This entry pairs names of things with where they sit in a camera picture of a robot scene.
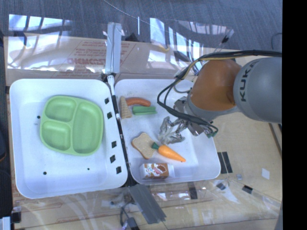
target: orange carrot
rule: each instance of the orange carrot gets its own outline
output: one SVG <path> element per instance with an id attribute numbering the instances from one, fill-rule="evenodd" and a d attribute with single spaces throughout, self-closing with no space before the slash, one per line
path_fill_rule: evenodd
<path id="1" fill-rule="evenodd" d="M 174 150 L 169 148 L 167 145 L 158 146 L 155 142 L 152 145 L 153 149 L 157 149 L 158 153 L 161 154 L 164 157 L 167 157 L 169 159 L 178 160 L 181 162 L 185 162 L 186 159 L 180 156 L 178 153 L 176 153 Z"/>
<path id="2" fill-rule="evenodd" d="M 142 106 L 150 106 L 151 102 L 148 100 L 145 100 L 140 97 L 131 97 L 126 99 L 127 105 L 142 105 Z"/>

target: transparent plastic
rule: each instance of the transparent plastic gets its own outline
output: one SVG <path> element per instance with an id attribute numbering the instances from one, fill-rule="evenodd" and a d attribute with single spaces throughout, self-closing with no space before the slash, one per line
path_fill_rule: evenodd
<path id="1" fill-rule="evenodd" d="M 233 50 L 227 47 L 227 40 L 232 40 L 233 34 L 240 34 L 226 24 L 186 21 L 180 17 L 173 20 L 164 14 L 144 18 L 133 11 L 122 11 L 109 0 L 100 1 L 109 10 L 97 15 L 101 16 L 100 23 L 10 15 L 10 27 L 3 39 L 6 85 L 10 87 L 20 79 L 104 81 L 109 22 L 120 21 L 122 25 L 116 84 L 125 79 L 173 79 L 202 55 Z M 256 58 L 239 58 L 237 63 L 243 66 Z M 203 63 L 195 65 L 187 80 L 194 82 Z M 251 120 L 241 113 L 218 117 L 214 121 L 219 127 L 214 144 L 221 164 L 220 174 L 208 180 L 146 185 L 166 215 L 165 221 L 148 224 L 128 187 L 35 199 L 21 194 L 16 181 L 22 173 L 18 168 L 23 160 L 15 164 L 14 157 L 20 158 L 20 153 L 13 150 L 16 143 L 12 140 L 11 115 L 8 112 L 13 213 L 21 216 L 20 222 L 14 223 L 17 230 L 119 230 L 131 217 L 140 229 L 270 230 L 276 225 L 283 198 L 282 159 L 275 132 L 268 123 Z M 85 184 L 80 178 L 75 181 L 80 186 Z"/>

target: green plate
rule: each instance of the green plate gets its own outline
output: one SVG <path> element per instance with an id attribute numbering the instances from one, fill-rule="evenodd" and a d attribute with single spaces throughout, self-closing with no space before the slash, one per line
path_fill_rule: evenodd
<path id="1" fill-rule="evenodd" d="M 93 154 L 102 142 L 101 108 L 81 98 L 56 95 L 45 104 L 40 138 L 46 147 L 67 154 Z"/>

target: cable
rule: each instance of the cable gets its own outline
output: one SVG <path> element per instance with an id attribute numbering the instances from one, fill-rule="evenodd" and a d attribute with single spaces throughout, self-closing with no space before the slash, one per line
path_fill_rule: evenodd
<path id="1" fill-rule="evenodd" d="M 276 34 L 274 34 L 273 36 L 272 36 L 272 38 L 271 38 L 271 47 L 272 47 L 272 49 L 274 49 L 274 46 L 273 46 L 273 39 L 274 39 L 274 37 L 275 36 L 277 36 L 277 35 L 282 35 L 283 33 L 276 33 Z"/>
<path id="2" fill-rule="evenodd" d="M 211 123 L 196 117 L 196 116 L 192 116 L 192 115 L 188 115 L 185 113 L 181 113 L 176 111 L 174 108 L 171 108 L 169 106 L 166 105 L 166 100 L 167 100 L 167 96 L 169 95 L 170 91 L 174 88 L 175 86 L 182 80 L 185 79 L 185 77 L 188 75 L 189 71 L 191 70 L 191 68 L 199 61 L 209 61 L 209 60 L 221 60 L 221 59 L 234 59 L 234 58 L 240 58 L 240 57 L 246 57 L 246 56 L 266 56 L 266 57 L 282 57 L 282 53 L 281 52 L 277 52 L 277 51 L 263 51 L 263 50 L 243 50 L 243 51 L 234 51 L 234 52 L 217 52 L 217 53 L 211 53 L 211 54 L 207 54 L 207 55 L 203 55 L 201 57 L 199 57 L 197 60 L 191 62 L 185 69 L 183 69 L 178 75 L 176 75 L 176 79 L 174 82 L 172 82 L 170 85 L 168 85 L 167 87 L 165 87 L 159 94 L 157 97 L 157 103 L 163 107 L 164 109 L 166 109 L 171 115 L 178 117 L 180 119 L 186 120 L 188 122 L 191 123 L 196 123 L 198 125 L 203 125 L 206 126 L 210 131 L 211 134 L 209 136 L 214 136 L 217 132 L 218 132 L 218 128 L 213 126 Z M 162 103 L 160 101 L 160 97 L 161 95 L 167 91 L 165 97 L 164 97 L 164 102 Z"/>
<path id="3" fill-rule="evenodd" d="M 125 211 L 125 207 L 128 204 L 134 204 L 135 205 L 136 203 L 133 200 L 131 200 L 131 201 L 127 202 L 124 206 L 121 207 L 120 215 L 119 215 L 120 224 L 121 224 L 122 227 L 125 225 L 125 227 L 123 229 L 126 229 L 127 225 L 129 225 L 132 230 L 139 230 L 139 227 L 138 227 L 135 219 L 133 217 L 129 217 L 129 215 Z M 127 220 L 125 222 L 123 221 L 123 214 L 125 214 L 126 217 L 127 217 Z"/>
<path id="4" fill-rule="evenodd" d="M 103 1 L 104 3 L 106 3 L 107 5 L 109 5 L 110 7 L 112 7 L 113 9 L 119 11 L 120 13 L 123 13 L 124 15 L 126 15 L 126 16 L 128 16 L 128 17 L 130 17 L 130 18 L 133 18 L 133 19 L 135 19 L 135 20 L 137 20 L 138 22 L 142 22 L 142 23 L 144 23 L 144 24 L 146 24 L 146 25 L 149 25 L 150 28 L 156 28 L 156 29 L 160 30 L 159 27 L 157 27 L 157 26 L 155 26 L 155 25 L 152 25 L 152 24 L 150 24 L 149 22 L 147 22 L 147 21 L 145 21 L 145 20 L 140 19 L 139 17 L 133 16 L 133 15 L 131 15 L 131 14 L 128 14 L 127 12 L 124 12 L 123 10 L 117 8 L 115 5 L 113 5 L 112 3 L 108 2 L 107 0 L 102 0 L 102 1 Z M 168 30 L 165 30 L 165 32 L 168 33 L 168 34 L 172 34 L 172 33 L 171 33 L 170 31 L 168 31 Z M 222 48 L 221 45 L 224 44 L 224 43 L 226 43 L 226 42 L 229 40 L 229 38 L 230 38 L 233 34 L 234 34 L 234 30 L 233 30 L 233 29 L 231 29 L 230 31 L 228 31 L 227 34 L 224 36 L 224 38 L 222 39 L 222 41 L 220 42 L 220 44 L 218 45 L 218 47 L 217 47 L 215 50 L 217 50 L 218 48 Z"/>

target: gray carpet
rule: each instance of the gray carpet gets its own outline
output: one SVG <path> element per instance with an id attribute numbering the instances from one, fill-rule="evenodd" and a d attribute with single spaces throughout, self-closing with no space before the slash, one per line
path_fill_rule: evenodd
<path id="1" fill-rule="evenodd" d="M 92 38 L 103 38 L 101 24 L 117 22 L 127 35 L 137 35 L 134 40 L 140 42 L 150 41 L 150 18 L 174 26 L 188 38 L 199 35 L 180 27 L 176 20 L 222 25 L 235 32 L 226 48 L 282 49 L 283 0 L 0 0 L 0 36 L 13 35 L 9 14 L 73 20 L 70 35 Z M 206 42 L 205 46 L 216 46 L 214 40 Z M 8 144 L 6 112 L 4 53 L 0 47 L 0 130 Z M 0 163 L 0 218 L 12 209 L 7 173 L 9 156 Z"/>

